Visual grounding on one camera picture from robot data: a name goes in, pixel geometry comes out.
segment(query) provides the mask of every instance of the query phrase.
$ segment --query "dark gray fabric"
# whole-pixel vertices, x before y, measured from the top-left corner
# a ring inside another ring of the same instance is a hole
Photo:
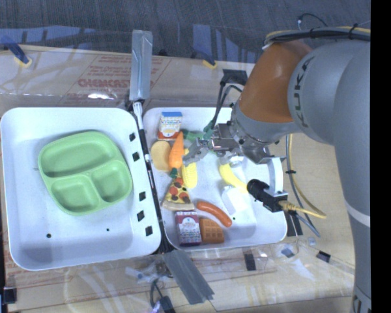
[[[298,29],[298,17],[305,12],[329,26],[370,27],[370,7],[371,0],[0,0],[0,29],[30,28],[13,39],[54,46],[67,42],[47,39],[49,29],[47,33],[33,29],[53,25],[75,27],[81,33],[101,29],[112,36],[91,36],[93,48],[118,52],[129,52],[131,45],[120,34],[141,29],[152,31],[155,54],[165,50],[170,56],[190,57],[196,49],[218,60],[254,63],[266,34]],[[301,27],[322,25],[305,16]]]

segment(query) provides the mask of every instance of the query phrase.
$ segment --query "toy hot dog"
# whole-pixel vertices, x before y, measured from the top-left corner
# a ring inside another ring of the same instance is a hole
[[[232,225],[232,220],[221,208],[207,201],[199,201],[197,203],[197,208],[200,211],[205,211],[215,216],[225,227],[230,227]]]

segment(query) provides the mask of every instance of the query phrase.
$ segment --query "yellow corn cob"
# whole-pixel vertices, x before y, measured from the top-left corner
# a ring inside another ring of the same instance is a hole
[[[248,192],[246,183],[243,183],[233,172],[230,164],[222,164],[219,167],[220,176],[228,184],[238,188],[241,192]]]
[[[184,154],[188,154],[188,149],[184,150]],[[184,180],[184,185],[187,188],[194,188],[197,185],[198,175],[197,175],[197,164],[192,162],[188,166],[182,164],[181,166],[182,179]]]

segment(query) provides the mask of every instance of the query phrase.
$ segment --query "white stripe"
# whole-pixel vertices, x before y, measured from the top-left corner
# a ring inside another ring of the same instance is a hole
[[[358,210],[356,210],[354,207],[352,207],[350,204],[347,203],[347,201],[345,200],[345,205],[346,205],[346,209],[347,209],[347,212],[353,217],[355,218],[357,221],[359,221],[361,224],[371,228],[371,217],[368,216],[368,215],[365,215],[364,213],[362,212],[359,212]]]

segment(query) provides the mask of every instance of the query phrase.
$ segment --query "toy pizza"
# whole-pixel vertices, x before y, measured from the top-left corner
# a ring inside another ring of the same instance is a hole
[[[181,176],[177,176],[172,181],[161,206],[171,211],[191,211],[196,208],[191,202]]]

